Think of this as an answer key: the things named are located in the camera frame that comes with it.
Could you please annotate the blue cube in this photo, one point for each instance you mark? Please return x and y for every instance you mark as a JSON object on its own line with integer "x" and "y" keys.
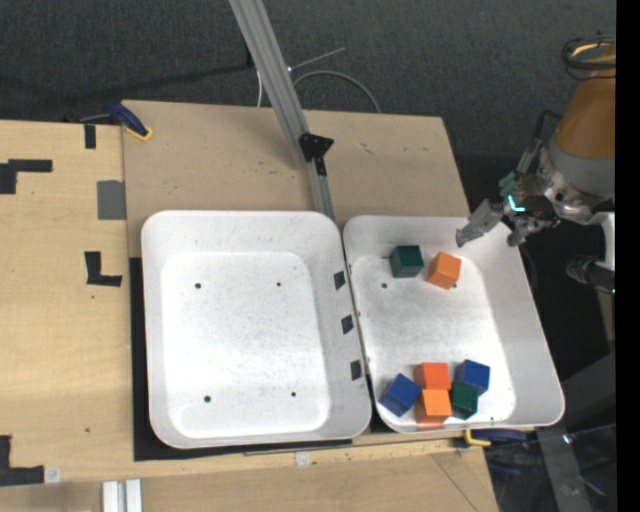
{"x": 473, "y": 374}
{"x": 400, "y": 394}

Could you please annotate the white plastic tray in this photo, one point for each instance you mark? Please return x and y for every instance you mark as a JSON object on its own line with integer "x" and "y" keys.
{"x": 245, "y": 345}
{"x": 425, "y": 330}

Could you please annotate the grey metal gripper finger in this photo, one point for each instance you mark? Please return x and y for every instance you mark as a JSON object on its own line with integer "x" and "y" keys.
{"x": 518, "y": 234}
{"x": 479, "y": 221}

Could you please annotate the orange cube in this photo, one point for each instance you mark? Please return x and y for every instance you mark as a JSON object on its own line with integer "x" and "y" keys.
{"x": 433, "y": 406}
{"x": 433, "y": 375}
{"x": 444, "y": 270}

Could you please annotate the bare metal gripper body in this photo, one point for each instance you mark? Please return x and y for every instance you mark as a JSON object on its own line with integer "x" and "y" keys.
{"x": 560, "y": 202}

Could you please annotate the pale wood board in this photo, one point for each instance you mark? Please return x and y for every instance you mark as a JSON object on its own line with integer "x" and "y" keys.
{"x": 225, "y": 160}

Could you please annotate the black cylinder on white bracket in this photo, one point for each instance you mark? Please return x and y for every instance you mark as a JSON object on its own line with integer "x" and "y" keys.
{"x": 592, "y": 270}

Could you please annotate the green cube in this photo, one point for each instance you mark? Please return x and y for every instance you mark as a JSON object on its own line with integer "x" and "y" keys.
{"x": 465, "y": 399}
{"x": 406, "y": 261}

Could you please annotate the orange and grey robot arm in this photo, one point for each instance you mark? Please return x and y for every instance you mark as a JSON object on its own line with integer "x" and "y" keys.
{"x": 587, "y": 120}

